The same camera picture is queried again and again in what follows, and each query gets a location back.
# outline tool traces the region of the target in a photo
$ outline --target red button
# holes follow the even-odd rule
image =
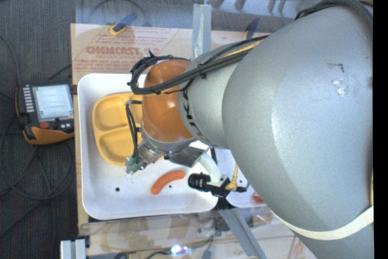
[[[42,130],[48,130],[50,128],[50,123],[48,123],[48,122],[41,122],[39,126],[40,126],[40,128]]]

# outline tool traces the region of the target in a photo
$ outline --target orange controller grip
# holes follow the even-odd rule
[[[184,171],[181,169],[173,170],[172,172],[165,173],[162,175],[151,187],[152,194],[159,194],[162,191],[163,187],[170,183],[173,180],[178,180],[184,178]]]

